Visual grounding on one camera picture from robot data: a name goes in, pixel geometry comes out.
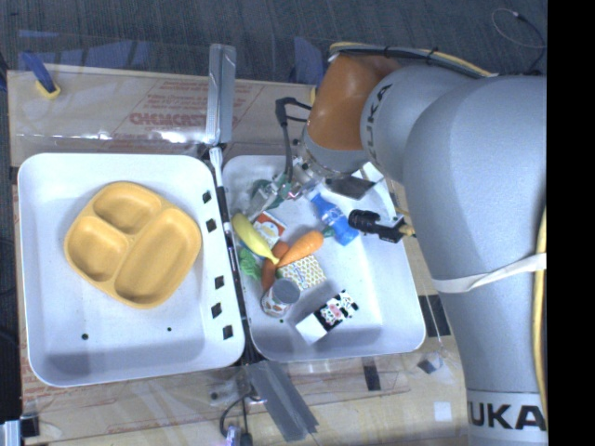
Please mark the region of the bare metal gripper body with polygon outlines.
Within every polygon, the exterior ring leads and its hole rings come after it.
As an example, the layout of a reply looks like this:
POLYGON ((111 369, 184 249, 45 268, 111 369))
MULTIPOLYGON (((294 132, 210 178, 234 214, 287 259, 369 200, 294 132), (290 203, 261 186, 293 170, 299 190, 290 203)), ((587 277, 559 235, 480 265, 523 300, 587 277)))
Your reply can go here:
POLYGON ((302 144, 292 158, 292 176, 282 176, 282 199, 295 200, 325 188, 332 193, 360 200, 375 182, 357 177, 367 163, 363 151, 336 151, 302 144))

